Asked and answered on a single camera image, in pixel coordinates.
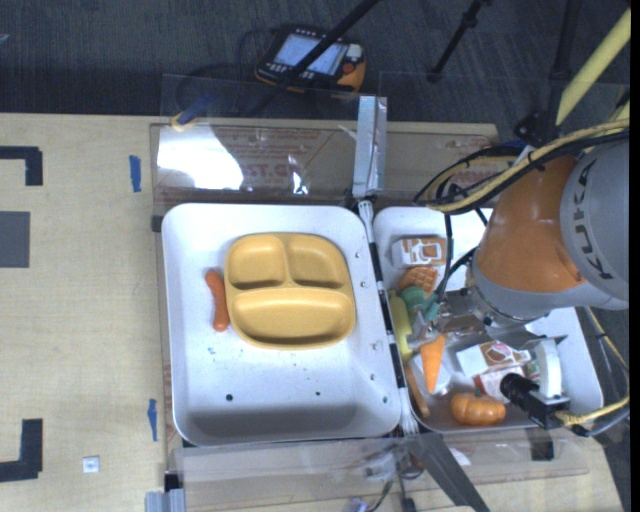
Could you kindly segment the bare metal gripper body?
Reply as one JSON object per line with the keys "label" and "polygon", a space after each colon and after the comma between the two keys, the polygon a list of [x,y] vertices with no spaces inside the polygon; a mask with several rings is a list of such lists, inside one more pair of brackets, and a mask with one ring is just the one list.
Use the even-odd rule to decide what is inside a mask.
{"label": "bare metal gripper body", "polygon": [[506,320],[498,315],[474,288],[446,291],[441,302],[437,330],[448,336],[498,332]]}

